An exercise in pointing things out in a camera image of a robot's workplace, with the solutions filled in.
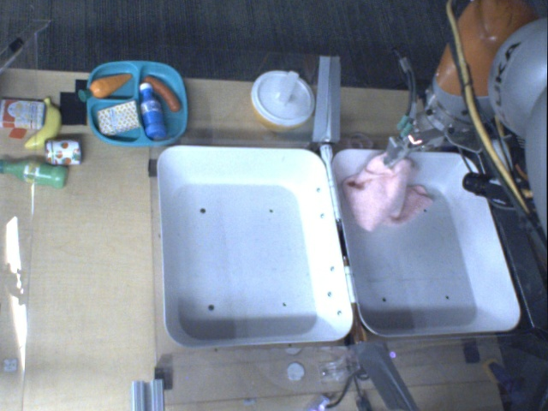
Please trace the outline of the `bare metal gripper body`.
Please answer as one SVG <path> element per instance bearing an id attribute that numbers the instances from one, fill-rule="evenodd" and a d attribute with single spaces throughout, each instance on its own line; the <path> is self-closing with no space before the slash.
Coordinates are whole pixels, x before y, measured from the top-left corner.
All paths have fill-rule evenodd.
<path id="1" fill-rule="evenodd" d="M 407 113 L 397 125 L 401 144 L 411 144 L 414 150 L 427 150 L 440 147 L 451 129 L 457 127 L 458 115 L 440 103 L 430 103 L 421 109 L 412 103 Z"/>

